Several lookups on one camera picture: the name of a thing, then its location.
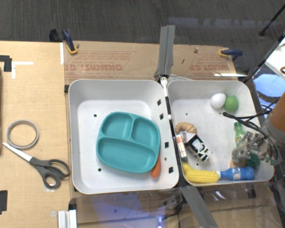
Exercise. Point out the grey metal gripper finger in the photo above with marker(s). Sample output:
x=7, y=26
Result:
x=245, y=139
x=240, y=154

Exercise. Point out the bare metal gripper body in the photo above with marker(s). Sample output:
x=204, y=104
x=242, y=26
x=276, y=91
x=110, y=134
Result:
x=260, y=145

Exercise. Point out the green plastic bottle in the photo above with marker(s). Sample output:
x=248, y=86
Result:
x=238, y=133

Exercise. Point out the tan round biscuit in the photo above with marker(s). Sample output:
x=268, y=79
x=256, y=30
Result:
x=236, y=164

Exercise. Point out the green broccoli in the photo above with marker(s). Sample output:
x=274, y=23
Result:
x=254, y=161

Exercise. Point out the blue plastic bottle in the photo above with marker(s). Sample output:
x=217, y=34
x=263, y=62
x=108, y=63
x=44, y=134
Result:
x=238, y=174

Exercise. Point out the green lime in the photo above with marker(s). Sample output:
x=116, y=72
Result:
x=231, y=103

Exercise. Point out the black and white milk carton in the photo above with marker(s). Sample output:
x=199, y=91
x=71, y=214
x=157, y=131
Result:
x=199, y=148

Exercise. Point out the yellow corn cob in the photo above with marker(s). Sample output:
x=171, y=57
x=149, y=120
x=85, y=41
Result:
x=199, y=175

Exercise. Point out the white plastic tray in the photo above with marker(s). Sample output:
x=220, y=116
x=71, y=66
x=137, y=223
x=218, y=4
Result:
x=204, y=117
x=90, y=127

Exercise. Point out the white egg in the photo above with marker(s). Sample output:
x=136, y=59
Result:
x=217, y=100

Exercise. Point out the white and orange packet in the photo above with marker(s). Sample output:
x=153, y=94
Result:
x=181, y=147

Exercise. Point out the tan croissant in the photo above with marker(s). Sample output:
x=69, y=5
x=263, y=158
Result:
x=185, y=127

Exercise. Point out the orange carrot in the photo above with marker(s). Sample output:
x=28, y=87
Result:
x=156, y=170

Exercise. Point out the teal divided plate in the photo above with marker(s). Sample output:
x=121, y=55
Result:
x=128, y=148

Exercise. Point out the brown cardboard board red print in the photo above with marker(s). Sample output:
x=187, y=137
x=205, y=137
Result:
x=123, y=60

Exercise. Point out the clear tape roll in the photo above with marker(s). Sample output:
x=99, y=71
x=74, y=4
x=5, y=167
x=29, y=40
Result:
x=9, y=136

